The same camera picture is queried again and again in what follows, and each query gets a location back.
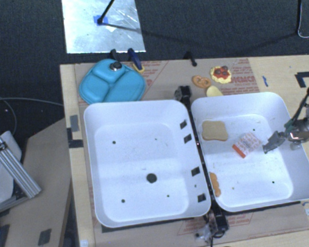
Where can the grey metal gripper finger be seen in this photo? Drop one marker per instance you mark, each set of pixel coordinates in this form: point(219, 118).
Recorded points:
point(273, 143)

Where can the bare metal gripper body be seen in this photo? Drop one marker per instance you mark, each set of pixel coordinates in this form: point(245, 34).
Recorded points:
point(308, 130)

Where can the white and orange packet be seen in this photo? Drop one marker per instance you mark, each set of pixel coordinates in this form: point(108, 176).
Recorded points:
point(246, 144)

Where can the white plastic tray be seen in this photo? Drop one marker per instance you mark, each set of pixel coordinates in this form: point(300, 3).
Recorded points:
point(136, 164)
point(254, 176)

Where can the tan bread slice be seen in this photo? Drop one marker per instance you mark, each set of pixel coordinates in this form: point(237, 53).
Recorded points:
point(214, 130)

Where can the orange ridged toy food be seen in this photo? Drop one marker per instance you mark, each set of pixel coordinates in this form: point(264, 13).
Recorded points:
point(215, 184)

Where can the thin black rod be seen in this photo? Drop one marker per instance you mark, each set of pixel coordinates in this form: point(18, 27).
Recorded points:
point(199, 148)

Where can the pale yellow round chip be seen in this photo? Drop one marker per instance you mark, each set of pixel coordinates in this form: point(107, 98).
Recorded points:
point(213, 91)

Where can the yellow and red pizza slice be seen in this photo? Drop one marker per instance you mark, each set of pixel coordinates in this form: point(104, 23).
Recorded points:
point(220, 75)

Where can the orange pretzel biscuit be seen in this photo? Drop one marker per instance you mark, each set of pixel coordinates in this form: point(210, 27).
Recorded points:
point(201, 81)

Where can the brown cardboard board red print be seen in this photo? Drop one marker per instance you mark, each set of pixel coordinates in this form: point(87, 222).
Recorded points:
point(168, 233)

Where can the blue divided plate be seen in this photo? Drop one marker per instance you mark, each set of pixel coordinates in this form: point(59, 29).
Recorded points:
point(122, 88)

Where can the small dark round can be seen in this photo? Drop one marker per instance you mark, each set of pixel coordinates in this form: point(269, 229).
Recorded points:
point(116, 66)

